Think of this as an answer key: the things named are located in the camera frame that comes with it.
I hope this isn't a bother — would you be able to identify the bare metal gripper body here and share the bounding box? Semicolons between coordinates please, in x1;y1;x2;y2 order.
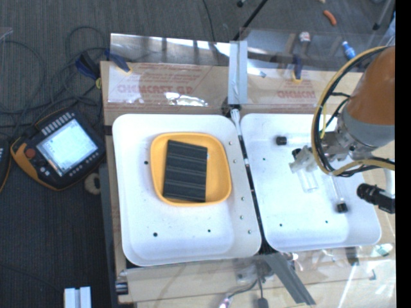
316;129;374;162

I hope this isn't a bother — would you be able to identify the white plastic tray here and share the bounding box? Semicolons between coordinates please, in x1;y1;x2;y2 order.
112;113;263;267
240;112;383;253

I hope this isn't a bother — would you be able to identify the yellow plate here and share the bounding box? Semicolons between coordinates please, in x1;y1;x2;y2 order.
150;132;232;208

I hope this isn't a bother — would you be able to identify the blue bottle white cap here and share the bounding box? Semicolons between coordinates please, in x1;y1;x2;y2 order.
341;40;356;60

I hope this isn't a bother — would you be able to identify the black striped rectangular pad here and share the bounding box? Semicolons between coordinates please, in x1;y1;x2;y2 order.
161;139;209;203

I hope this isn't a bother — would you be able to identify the orange sausage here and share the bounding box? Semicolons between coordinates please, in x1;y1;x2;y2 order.
322;10;338;27

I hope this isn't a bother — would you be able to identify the brown cardboard board red print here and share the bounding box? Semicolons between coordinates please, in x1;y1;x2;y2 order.
100;60;396;305

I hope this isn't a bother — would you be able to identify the beige doughnut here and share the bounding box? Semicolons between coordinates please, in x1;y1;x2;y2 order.
84;173;101;194

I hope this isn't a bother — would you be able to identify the black cylinder on white bracket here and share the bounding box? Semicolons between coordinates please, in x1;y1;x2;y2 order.
356;168;396;215

